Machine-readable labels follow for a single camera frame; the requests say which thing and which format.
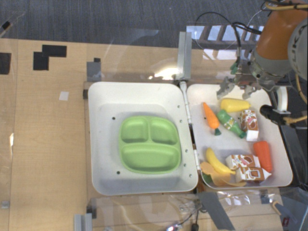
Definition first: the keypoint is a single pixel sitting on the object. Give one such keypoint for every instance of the green bottle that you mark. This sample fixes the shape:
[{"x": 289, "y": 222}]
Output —
[{"x": 229, "y": 123}]

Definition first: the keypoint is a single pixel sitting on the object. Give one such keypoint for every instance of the black cylinder on white bracket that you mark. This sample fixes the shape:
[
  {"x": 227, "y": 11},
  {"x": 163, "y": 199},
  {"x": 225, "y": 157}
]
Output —
[{"x": 270, "y": 113}]

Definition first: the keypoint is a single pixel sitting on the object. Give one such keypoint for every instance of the white plastic tray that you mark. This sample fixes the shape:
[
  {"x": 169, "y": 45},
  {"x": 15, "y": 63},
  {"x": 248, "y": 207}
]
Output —
[
  {"x": 231, "y": 143},
  {"x": 103, "y": 138}
]

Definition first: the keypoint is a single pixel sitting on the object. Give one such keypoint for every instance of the green leaf piece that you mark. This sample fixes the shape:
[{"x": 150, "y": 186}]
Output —
[{"x": 206, "y": 178}]

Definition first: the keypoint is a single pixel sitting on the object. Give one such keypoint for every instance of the brown and white carton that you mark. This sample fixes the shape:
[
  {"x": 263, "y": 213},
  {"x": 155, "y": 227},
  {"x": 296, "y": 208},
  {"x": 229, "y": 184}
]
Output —
[
  {"x": 243, "y": 160},
  {"x": 252, "y": 174},
  {"x": 251, "y": 124}
]

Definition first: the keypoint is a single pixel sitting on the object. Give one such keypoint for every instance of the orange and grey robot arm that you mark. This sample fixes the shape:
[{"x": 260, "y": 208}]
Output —
[{"x": 272, "y": 40}]

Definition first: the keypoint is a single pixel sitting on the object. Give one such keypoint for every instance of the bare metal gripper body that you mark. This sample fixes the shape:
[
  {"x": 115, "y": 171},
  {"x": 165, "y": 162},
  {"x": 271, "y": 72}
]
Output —
[{"x": 245, "y": 74}]

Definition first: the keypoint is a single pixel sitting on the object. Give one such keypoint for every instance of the orange flat slice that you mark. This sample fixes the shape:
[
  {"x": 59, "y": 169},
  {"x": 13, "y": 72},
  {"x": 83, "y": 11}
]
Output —
[
  {"x": 207, "y": 168},
  {"x": 222, "y": 180}
]

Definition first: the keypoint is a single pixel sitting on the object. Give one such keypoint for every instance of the thin black and white rod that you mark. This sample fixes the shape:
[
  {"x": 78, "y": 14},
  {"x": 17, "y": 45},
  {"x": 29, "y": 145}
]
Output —
[{"x": 187, "y": 105}]

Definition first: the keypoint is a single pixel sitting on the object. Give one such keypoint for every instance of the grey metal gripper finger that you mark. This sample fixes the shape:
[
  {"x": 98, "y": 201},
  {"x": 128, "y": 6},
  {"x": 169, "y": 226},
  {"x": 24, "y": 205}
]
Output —
[
  {"x": 249, "y": 92},
  {"x": 225, "y": 88}
]

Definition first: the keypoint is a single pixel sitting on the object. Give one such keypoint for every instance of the yellow banana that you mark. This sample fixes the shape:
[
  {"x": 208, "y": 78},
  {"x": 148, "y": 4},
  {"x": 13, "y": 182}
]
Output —
[{"x": 216, "y": 163}]

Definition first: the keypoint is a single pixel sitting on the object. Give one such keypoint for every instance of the orange carrot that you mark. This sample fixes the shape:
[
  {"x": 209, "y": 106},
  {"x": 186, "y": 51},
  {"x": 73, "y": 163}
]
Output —
[{"x": 211, "y": 118}]

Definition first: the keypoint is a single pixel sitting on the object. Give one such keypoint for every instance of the green divided plate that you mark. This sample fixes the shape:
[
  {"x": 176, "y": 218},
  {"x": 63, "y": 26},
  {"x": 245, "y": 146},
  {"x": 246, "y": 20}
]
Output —
[{"x": 149, "y": 157}]

